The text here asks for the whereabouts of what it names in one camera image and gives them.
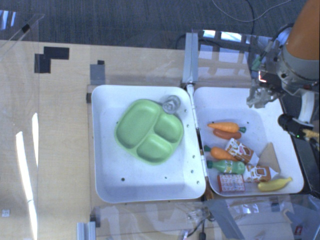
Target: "black tape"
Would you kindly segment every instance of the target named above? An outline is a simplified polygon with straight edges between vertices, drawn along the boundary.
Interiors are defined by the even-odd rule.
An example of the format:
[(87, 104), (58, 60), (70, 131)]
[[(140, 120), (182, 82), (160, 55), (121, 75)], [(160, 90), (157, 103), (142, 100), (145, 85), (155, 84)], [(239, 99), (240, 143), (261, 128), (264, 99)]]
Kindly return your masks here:
[(69, 60), (69, 48), (45, 46), (43, 54), (34, 55), (34, 73), (51, 73), (51, 59)]
[(69, 60), (69, 48), (45, 46), (43, 53), (46, 59)]
[(97, 208), (93, 209), (92, 213), (90, 214), (90, 221), (95, 222), (96, 228), (101, 227), (101, 214), (99, 209)]
[(272, 212), (280, 212), (280, 205), (278, 202), (273, 202), (271, 204), (271, 211)]
[(21, 28), (21, 30), (22, 30), (23, 33), (27, 33), (29, 29), (31, 29), (31, 27), (30, 27), (29, 24), (25, 24), (25, 25)]
[(44, 54), (34, 55), (34, 73), (51, 73), (51, 60), (46, 59)]
[(88, 92), (87, 92), (86, 97), (85, 97), (87, 104), (90, 104), (90, 103), (91, 103), (91, 96), (92, 96), (92, 93), (88, 93)]

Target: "green plate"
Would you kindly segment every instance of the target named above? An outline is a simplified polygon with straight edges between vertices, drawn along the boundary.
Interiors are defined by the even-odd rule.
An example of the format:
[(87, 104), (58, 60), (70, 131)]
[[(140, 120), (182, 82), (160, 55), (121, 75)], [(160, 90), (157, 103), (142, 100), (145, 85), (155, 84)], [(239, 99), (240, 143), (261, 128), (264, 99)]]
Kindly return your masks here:
[(124, 112), (115, 128), (116, 142), (134, 157), (158, 165), (176, 150), (183, 135), (181, 121), (148, 99), (139, 99)]

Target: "wooden table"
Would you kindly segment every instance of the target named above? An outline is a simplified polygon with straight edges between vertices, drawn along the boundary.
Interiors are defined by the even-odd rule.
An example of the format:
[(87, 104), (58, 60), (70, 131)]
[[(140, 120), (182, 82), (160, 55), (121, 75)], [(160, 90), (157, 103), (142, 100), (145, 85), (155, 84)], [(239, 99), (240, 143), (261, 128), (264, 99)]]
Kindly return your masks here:
[[(50, 73), (32, 73), (34, 70), (34, 54), (42, 54), (44, 47), (69, 48), (69, 59), (52, 59)], [(215, 82), (226, 83), (229, 79), (224, 74), (226, 64), (220, 63), (219, 68), (213, 68), (210, 60), (219, 56), (211, 54), (211, 59), (200, 58), (199, 67), (203, 70), (200, 78), (211, 79), (215, 75)], [(113, 239), (172, 239), (176, 240), (186, 225), (193, 225), (186, 218), (185, 212), (175, 213), (175, 205), (168, 203), (168, 208), (153, 214), (149, 210), (155, 203), (128, 206), (127, 215), (131, 219), (124, 220), (124, 215), (115, 211), (115, 206), (103, 203), (92, 197), (94, 179), (90, 156), (92, 154), (92, 135), (89, 131), (88, 104), (86, 102), (87, 86), (91, 84), (90, 65), (101, 60), (105, 63), (106, 83), (141, 85), (149, 81), (151, 85), (180, 84), (184, 51), (112, 46), (91, 46), (60, 43), (31, 43), (20, 42), (11, 50), (0, 63), (2, 79), (10, 82), (7, 92), (2, 95), (2, 104), (8, 101), (8, 113), (14, 113), (13, 121), (21, 122), (18, 126), (6, 128), (1, 124), (5, 136), (1, 139), (4, 162), (0, 164), (0, 204), (2, 209), (10, 209), (10, 217), (1, 218), (1, 239), (31, 239), (29, 213), (26, 197), (20, 179), (17, 163), (15, 135), (19, 131), (28, 132), (25, 126), (30, 126), (31, 116), (38, 112), (39, 120), (39, 156), (38, 168), (33, 156), (28, 156), (28, 167), (31, 184), (33, 184), (34, 201), (37, 204), (38, 239), (72, 240), (76, 239), (78, 222), (87, 223), (94, 206), (101, 206), (104, 222), (110, 221), (109, 230), (117, 231), (112, 225), (119, 225), (119, 233)], [(240, 87), (250, 86), (250, 76), (244, 69), (244, 58), (238, 59), (231, 72), (237, 76), (235, 83)], [(27, 110), (19, 114), (17, 110)], [(25, 134), (26, 152), (32, 152), (31, 133)], [(161, 225), (148, 223), (148, 218), (155, 216)], [(250, 236), (258, 235), (271, 223), (273, 229), (266, 232), (266, 238), (277, 234), (278, 239), (291, 236), (290, 224), (279, 213), (274, 222), (263, 220), (255, 229), (248, 222), (240, 224), (240, 228)], [(130, 227), (136, 227), (140, 233), (129, 234)], [(217, 223), (206, 225), (207, 239), (225, 239)], [(103, 228), (97, 229), (101, 236), (98, 240), (106, 239)]]

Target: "orange carrot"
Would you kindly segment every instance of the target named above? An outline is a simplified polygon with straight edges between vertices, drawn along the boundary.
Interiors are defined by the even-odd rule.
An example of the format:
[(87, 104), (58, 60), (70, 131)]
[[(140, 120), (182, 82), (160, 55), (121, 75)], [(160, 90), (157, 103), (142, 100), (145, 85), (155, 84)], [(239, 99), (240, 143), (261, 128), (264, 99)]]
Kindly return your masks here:
[(235, 122), (213, 122), (208, 123), (208, 126), (228, 133), (236, 133), (237, 131), (245, 133), (247, 130), (246, 127), (239, 127)]
[(213, 134), (221, 139), (230, 140), (231, 138), (234, 139), (240, 139), (241, 138), (241, 132), (227, 132), (219, 129), (214, 129)]
[(229, 154), (222, 148), (214, 146), (213, 148), (208, 147), (207, 145), (204, 146), (204, 151), (210, 151), (212, 157), (218, 160), (232, 160), (232, 161), (239, 161), (237, 158)]

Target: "toy banana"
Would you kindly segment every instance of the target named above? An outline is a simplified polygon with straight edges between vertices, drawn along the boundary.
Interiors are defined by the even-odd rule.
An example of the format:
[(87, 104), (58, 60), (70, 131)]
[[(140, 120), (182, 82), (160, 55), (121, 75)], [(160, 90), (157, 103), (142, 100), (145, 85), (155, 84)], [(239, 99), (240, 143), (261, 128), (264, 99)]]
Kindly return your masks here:
[(288, 182), (291, 182), (292, 178), (278, 178), (274, 180), (270, 180), (268, 182), (260, 182), (258, 184), (258, 189), (263, 192), (267, 191), (276, 191), (285, 187)]

